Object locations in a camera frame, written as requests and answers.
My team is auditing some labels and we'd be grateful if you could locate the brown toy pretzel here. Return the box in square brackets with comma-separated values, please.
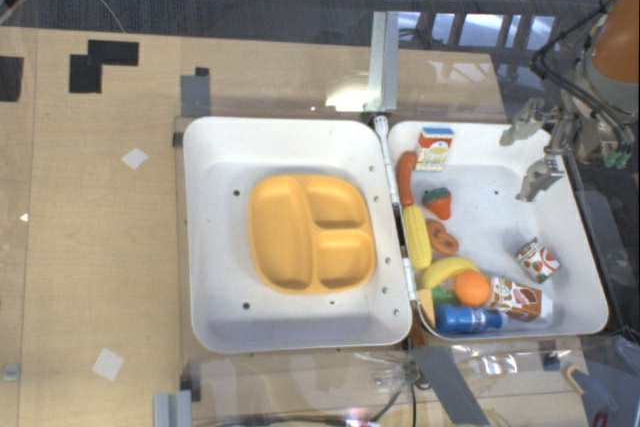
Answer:
[425, 219, 460, 257]

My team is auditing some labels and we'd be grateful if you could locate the red-brown toy sausage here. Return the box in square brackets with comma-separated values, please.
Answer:
[395, 150, 419, 208]

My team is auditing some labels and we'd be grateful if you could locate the orange toy fruit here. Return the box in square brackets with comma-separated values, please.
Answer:
[453, 268, 493, 308]

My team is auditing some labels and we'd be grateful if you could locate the orange divided plate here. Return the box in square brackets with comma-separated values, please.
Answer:
[247, 173, 378, 295]

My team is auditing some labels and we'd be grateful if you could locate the small strawberry print carton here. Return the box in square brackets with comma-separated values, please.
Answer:
[515, 236, 562, 285]

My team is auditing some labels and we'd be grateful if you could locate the yellow toy corn cob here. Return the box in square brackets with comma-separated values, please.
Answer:
[401, 204, 433, 272]

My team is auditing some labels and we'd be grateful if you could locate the yellow banana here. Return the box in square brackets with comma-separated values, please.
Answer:
[419, 255, 481, 291]

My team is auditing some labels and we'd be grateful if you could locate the blue bottle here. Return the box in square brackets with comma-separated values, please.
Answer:
[433, 303, 509, 336]

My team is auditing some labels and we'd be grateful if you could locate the white plastic tray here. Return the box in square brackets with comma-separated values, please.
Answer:
[387, 120, 611, 342]
[182, 115, 414, 356]

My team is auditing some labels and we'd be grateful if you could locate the orange and white juice carton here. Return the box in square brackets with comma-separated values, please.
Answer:
[414, 125, 456, 174]

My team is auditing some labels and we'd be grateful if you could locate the green toy broccoli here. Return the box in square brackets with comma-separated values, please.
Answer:
[430, 284, 461, 309]

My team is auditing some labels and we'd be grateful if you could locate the yellow toy cheese wedge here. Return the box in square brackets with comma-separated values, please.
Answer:
[416, 288, 437, 324]

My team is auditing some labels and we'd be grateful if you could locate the thin black and white rod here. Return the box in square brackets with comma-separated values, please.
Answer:
[372, 114, 420, 306]

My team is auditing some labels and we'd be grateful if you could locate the red toy strawberry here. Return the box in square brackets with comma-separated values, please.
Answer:
[421, 186, 453, 222]

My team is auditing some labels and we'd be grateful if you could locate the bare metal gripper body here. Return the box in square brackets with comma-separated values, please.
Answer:
[543, 90, 610, 165]

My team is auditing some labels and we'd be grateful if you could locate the brown chocolate milk carton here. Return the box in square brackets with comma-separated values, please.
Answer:
[486, 275, 555, 323]

